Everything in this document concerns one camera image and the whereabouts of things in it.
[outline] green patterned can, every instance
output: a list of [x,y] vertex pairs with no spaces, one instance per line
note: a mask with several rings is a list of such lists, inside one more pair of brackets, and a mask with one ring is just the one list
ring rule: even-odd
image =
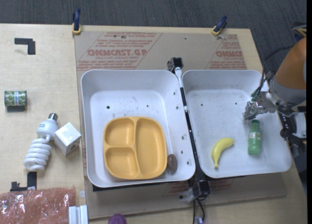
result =
[[4,91],[4,105],[10,106],[26,106],[27,91]]

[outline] banana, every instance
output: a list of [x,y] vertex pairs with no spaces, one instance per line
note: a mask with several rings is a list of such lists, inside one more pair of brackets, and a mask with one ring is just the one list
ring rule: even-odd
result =
[[222,138],[216,142],[216,144],[214,145],[211,151],[211,157],[215,164],[214,168],[218,168],[218,161],[223,150],[232,146],[233,144],[234,144],[234,140],[229,137]]

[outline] bottle label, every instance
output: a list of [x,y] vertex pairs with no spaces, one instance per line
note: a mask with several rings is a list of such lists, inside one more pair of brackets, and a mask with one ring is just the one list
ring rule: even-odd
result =
[[250,132],[249,138],[261,140],[261,134],[259,132]]

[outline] table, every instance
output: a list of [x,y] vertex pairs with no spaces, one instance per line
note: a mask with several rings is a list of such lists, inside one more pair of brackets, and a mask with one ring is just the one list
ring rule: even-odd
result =
[[[210,28],[82,26],[82,31],[161,32],[209,34]],[[0,193],[10,190],[11,182],[27,184],[23,160],[38,124],[52,112],[58,114],[58,125],[71,122],[80,130],[78,88],[75,64],[75,42],[70,25],[0,24],[0,91],[27,90],[29,102],[23,112],[0,114]],[[247,69],[262,71],[252,34],[248,29],[224,29],[239,39]],[[14,38],[32,38],[36,55],[27,55],[26,45],[15,45]],[[86,204],[80,197],[84,191],[82,151],[74,150],[64,157],[52,144],[52,155],[44,171],[38,172],[38,189],[75,186],[77,205]],[[281,173],[286,196],[271,199],[210,205],[205,207],[206,222],[227,223],[307,223],[307,199],[294,162]],[[129,224],[191,223],[193,208],[127,216]],[[90,223],[106,223],[107,218]]]

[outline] bottle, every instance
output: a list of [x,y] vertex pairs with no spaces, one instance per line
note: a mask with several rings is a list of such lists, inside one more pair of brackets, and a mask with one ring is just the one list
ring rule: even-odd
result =
[[259,155],[261,152],[261,133],[259,128],[259,120],[252,120],[252,127],[248,137],[248,154]]

